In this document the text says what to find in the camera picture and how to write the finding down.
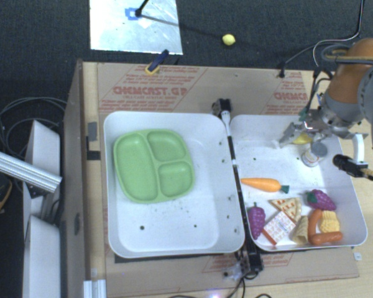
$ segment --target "yellow ball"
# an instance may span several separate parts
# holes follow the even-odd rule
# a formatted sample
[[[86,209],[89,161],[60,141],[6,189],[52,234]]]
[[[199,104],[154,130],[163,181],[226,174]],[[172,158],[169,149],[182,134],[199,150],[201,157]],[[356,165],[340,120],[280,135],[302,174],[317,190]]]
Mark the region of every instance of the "yellow ball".
[[[223,42],[225,45],[232,45],[236,42],[235,37],[232,34],[226,34],[223,36]]]

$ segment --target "divided green plate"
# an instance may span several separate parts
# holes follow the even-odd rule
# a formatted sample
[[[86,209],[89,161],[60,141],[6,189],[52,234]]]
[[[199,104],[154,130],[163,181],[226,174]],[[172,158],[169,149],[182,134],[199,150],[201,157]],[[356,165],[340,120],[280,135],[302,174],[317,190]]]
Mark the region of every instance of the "divided green plate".
[[[113,156],[122,190],[135,202],[175,199],[188,193],[195,182],[188,148],[172,130],[140,130],[120,136]]]

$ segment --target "cardboard box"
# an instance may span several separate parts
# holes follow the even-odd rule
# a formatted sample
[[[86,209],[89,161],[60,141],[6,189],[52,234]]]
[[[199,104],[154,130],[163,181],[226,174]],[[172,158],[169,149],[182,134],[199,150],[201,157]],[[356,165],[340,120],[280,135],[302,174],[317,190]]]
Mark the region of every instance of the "cardboard box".
[[[311,72],[78,62],[65,113],[65,212],[62,225],[68,297],[83,296],[84,280],[106,280],[108,297],[231,288],[224,277],[235,255],[125,260],[108,245],[102,124],[112,111],[209,113],[230,98],[233,114],[297,114],[306,104]],[[350,248],[262,255],[264,270],[247,284],[355,278]]]

